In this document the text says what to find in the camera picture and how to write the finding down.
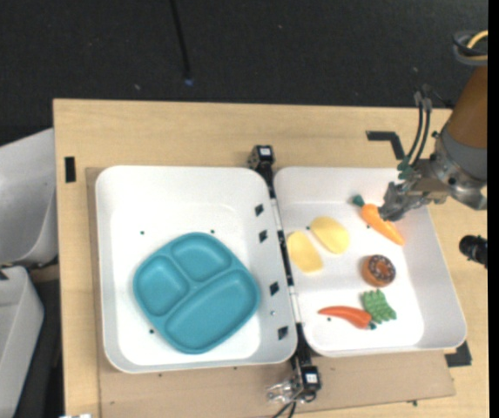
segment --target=white tray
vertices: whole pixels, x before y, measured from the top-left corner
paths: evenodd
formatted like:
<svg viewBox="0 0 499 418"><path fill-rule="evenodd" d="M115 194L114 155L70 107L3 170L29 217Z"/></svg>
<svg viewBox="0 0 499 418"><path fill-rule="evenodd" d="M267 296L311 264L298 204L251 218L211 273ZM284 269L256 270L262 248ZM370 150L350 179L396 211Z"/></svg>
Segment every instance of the white tray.
<svg viewBox="0 0 499 418"><path fill-rule="evenodd" d="M406 239L398 246L368 229L350 199L382 205L394 169L288 167L275 176L280 217L286 236L304 231L319 250L324 267L303 273L292 262L301 320L310 347L325 356L378 354L458 347L466 322L439 246L428 209L410 211L396 223ZM318 216L338 220L350 232L342 255L329 253L306 229ZM375 330L360 330L345 320L317 314L323 307L361 307L360 294L372 289L360 275L365 256L384 254L397 270L394 282L382 288L397 320Z"/></svg>
<svg viewBox="0 0 499 418"><path fill-rule="evenodd" d="M115 367L140 373L241 366L282 362L293 354L293 312L261 176L243 168L116 166L100 173L95 194L104 346ZM181 353L159 336L132 290L133 275L146 257L193 232L222 241L252 273L261 294L257 313L203 354ZM279 289L271 295L273 284ZM283 327L287 334L279 339Z"/></svg>

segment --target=blue divided plate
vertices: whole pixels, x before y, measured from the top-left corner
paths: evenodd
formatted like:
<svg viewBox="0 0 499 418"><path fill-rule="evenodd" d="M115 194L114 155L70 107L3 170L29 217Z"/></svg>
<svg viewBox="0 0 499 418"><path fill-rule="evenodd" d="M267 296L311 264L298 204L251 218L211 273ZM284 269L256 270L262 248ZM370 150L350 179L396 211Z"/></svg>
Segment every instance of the blue divided plate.
<svg viewBox="0 0 499 418"><path fill-rule="evenodd" d="M133 292L160 334L188 354L227 340L260 302L247 268L206 233L182 235L148 257L135 272Z"/></svg>

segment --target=yellow cheese slice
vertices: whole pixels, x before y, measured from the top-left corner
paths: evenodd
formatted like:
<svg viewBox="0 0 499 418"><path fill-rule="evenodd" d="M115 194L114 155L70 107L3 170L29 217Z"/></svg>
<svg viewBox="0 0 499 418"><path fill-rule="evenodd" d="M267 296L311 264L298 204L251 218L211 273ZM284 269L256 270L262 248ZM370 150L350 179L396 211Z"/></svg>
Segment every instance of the yellow cheese slice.
<svg viewBox="0 0 499 418"><path fill-rule="evenodd" d="M311 232L331 253L342 254L350 244L350 234L338 221L330 217L317 217L311 223Z"/></svg>
<svg viewBox="0 0 499 418"><path fill-rule="evenodd" d="M322 268L319 253L302 231L288 235L287 252L290 260L304 273L312 273Z"/></svg>

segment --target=toy carrot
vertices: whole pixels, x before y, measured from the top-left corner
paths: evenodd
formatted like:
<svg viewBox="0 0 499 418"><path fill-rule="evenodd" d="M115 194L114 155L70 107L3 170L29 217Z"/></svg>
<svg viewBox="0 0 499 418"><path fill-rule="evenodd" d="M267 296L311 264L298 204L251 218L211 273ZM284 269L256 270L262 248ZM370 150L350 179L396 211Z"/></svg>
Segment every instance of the toy carrot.
<svg viewBox="0 0 499 418"><path fill-rule="evenodd" d="M352 199L352 203L361 208L361 217L375 231L384 235L387 239L392 240L396 245L404 245L405 240L396 229L393 222L381 218L379 208L371 203L365 203L361 195L356 195Z"/></svg>
<svg viewBox="0 0 499 418"><path fill-rule="evenodd" d="M371 321L371 314L359 308L344 306L325 307L319 310L319 314L345 319L358 328L374 328L374 323Z"/></svg>

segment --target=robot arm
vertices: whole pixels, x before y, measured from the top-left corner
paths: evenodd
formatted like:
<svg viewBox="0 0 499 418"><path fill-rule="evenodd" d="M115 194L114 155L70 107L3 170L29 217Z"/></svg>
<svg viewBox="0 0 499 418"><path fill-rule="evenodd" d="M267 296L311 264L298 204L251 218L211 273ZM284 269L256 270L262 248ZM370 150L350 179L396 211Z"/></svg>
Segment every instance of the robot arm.
<svg viewBox="0 0 499 418"><path fill-rule="evenodd" d="M477 66L442 132L437 135L434 152L427 159L420 159L420 155L427 140L431 103L428 98L417 95L421 116L416 144L424 129L420 150L410 162L414 146L399 165L402 182L388 185L384 204L379 208L383 219L397 221L410 209L431 201L443 203L448 195L473 209L487 209L482 189L487 184L488 65L486 56L476 62L478 58L480 56L468 58L469 64ZM424 127L423 110L426 113Z"/></svg>

